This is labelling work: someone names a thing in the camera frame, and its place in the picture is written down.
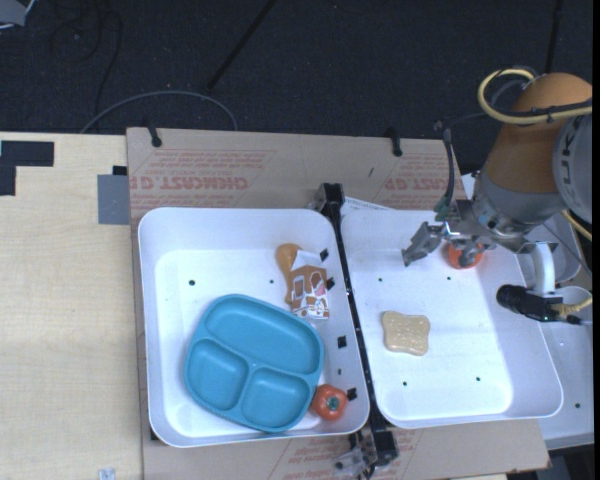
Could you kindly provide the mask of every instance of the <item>blue plate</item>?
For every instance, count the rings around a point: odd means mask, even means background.
[[[225,295],[202,315],[184,381],[206,409],[264,432],[283,432],[309,409],[323,361],[322,339],[309,323],[267,302]]]

